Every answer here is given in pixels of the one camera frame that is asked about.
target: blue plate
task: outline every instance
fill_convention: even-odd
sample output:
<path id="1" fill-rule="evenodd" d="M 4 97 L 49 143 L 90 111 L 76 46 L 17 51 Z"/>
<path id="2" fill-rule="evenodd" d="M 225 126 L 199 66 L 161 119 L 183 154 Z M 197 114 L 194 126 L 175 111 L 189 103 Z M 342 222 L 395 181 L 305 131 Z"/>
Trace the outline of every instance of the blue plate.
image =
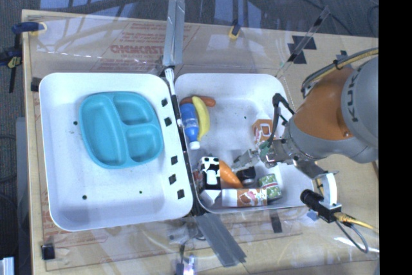
<path id="1" fill-rule="evenodd" d="M 80 105 L 79 122 L 90 157 L 105 168 L 148 163 L 164 148 L 155 110 L 137 93 L 90 95 Z"/>

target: orange carrot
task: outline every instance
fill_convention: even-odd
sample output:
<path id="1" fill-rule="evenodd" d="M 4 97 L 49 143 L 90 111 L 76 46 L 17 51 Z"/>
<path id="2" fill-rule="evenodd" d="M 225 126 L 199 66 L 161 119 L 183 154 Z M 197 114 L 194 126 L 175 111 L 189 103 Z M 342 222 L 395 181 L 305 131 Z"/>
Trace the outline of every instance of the orange carrot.
<path id="1" fill-rule="evenodd" d="M 232 188 L 243 188 L 242 183 L 232 169 L 224 161 L 219 160 L 220 179 L 230 185 Z"/>
<path id="2" fill-rule="evenodd" d="M 197 95 L 197 97 L 201 98 L 208 107 L 214 107 L 216 105 L 216 101 L 214 98 L 199 95 Z M 192 103 L 192 97 L 186 97 L 182 101 L 180 101 L 180 105 L 185 103 Z"/>

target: blue plastic bottle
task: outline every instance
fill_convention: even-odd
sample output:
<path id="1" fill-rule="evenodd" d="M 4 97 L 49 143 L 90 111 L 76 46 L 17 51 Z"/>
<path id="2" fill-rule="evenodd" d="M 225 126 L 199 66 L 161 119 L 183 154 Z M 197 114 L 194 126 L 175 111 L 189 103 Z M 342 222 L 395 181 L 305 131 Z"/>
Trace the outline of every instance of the blue plastic bottle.
<path id="1" fill-rule="evenodd" d="M 185 103 L 180 106 L 180 114 L 182 115 L 183 128 L 186 136 L 189 138 L 189 147 L 191 149 L 199 149 L 198 141 L 199 122 L 196 116 L 196 109 L 192 103 Z"/>

